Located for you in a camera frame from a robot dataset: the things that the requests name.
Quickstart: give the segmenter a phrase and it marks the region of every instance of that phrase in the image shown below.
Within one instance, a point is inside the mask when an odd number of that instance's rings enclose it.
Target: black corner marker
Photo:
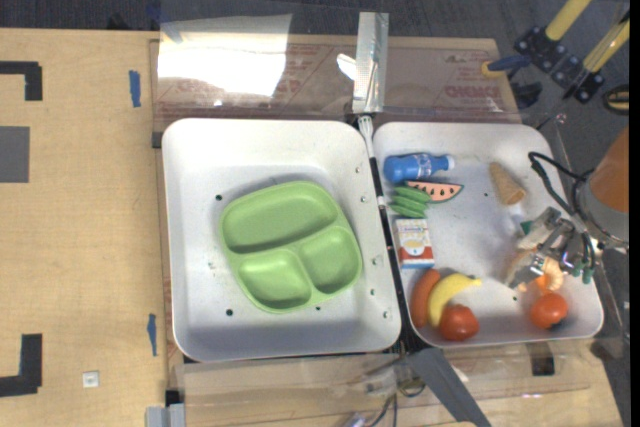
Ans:
[[[42,335],[22,335],[18,375],[0,377],[0,397],[38,393],[42,386]]]
[[[42,66],[34,61],[0,61],[0,74],[24,75],[24,99],[42,101]]]

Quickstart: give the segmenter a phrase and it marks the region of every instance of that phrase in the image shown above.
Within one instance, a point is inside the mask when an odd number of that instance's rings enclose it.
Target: plywood surface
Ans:
[[[30,127],[31,145],[29,183],[0,183],[0,375],[18,373],[22,334],[43,336],[43,385],[0,398],[3,425],[143,425],[145,408],[164,402],[155,36],[0,30],[0,59],[38,61],[44,83],[43,101],[25,102],[23,78],[0,75],[0,125]],[[140,73],[139,108],[129,70]],[[83,388],[93,370],[100,386]]]

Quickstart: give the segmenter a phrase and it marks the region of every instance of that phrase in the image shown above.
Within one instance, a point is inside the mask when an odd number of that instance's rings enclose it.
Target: banana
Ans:
[[[438,327],[442,311],[451,298],[470,286],[480,286],[480,278],[470,278],[465,274],[455,272],[442,278],[436,283],[429,295],[429,323]]]

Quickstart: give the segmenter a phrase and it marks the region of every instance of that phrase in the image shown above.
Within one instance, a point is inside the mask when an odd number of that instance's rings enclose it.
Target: watermelon slice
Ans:
[[[464,189],[464,185],[458,185],[455,183],[433,183],[433,182],[406,182],[409,187],[414,187],[426,192],[431,196],[431,201],[434,203],[442,203],[443,201],[449,201],[455,198],[460,191]]]

